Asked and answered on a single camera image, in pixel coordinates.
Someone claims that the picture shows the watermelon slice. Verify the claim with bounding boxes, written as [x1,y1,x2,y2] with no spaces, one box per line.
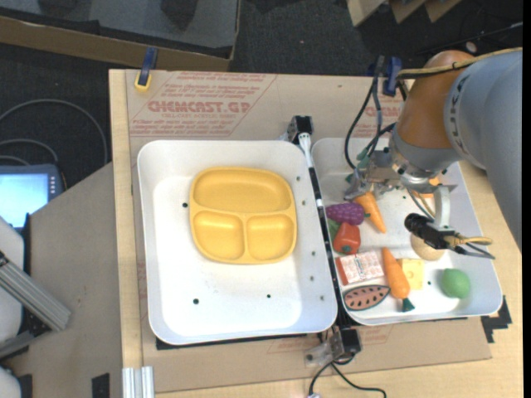
[343,284,392,312]

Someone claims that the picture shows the yellow cheese wedge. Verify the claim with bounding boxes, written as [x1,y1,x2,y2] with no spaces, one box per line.
[396,257,426,291]

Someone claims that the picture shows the green lime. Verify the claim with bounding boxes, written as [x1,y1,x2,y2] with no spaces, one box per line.
[440,267,472,299]

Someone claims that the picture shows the small orange carrot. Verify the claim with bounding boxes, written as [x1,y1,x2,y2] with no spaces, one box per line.
[353,192,387,235]

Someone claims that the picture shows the black cylinder on white bracket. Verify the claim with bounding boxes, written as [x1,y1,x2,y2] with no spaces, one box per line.
[404,184,457,251]

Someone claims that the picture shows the white plastic tray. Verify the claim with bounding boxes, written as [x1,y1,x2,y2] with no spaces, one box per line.
[136,138,339,346]
[310,137,504,327]

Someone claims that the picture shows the beige egg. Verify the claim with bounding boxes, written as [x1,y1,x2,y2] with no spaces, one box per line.
[410,232,446,262]

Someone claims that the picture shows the yellow divided plate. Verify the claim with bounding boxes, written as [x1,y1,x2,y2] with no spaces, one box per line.
[189,166,298,265]

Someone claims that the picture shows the red and white packet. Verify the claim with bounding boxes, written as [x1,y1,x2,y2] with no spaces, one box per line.
[334,250,385,287]

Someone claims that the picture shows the large orange carrot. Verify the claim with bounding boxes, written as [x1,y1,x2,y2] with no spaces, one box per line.
[381,246,416,313]

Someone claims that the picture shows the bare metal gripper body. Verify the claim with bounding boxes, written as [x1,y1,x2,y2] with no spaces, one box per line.
[364,150,441,193]

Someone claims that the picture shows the brown cardboard board red print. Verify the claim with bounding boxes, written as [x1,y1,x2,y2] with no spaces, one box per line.
[124,70,505,393]

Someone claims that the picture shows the purple grapes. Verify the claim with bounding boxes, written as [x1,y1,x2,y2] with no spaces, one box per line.
[325,202,367,226]

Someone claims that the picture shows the thin black and white rod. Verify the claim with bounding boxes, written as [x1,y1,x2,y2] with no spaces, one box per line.
[297,133,343,332]

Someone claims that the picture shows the red bell pepper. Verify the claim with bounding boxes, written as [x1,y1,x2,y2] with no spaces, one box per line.
[332,221,362,255]

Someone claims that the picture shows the black block with thin wires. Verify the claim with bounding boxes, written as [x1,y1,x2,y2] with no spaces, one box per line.
[329,328,363,357]
[285,114,314,141]

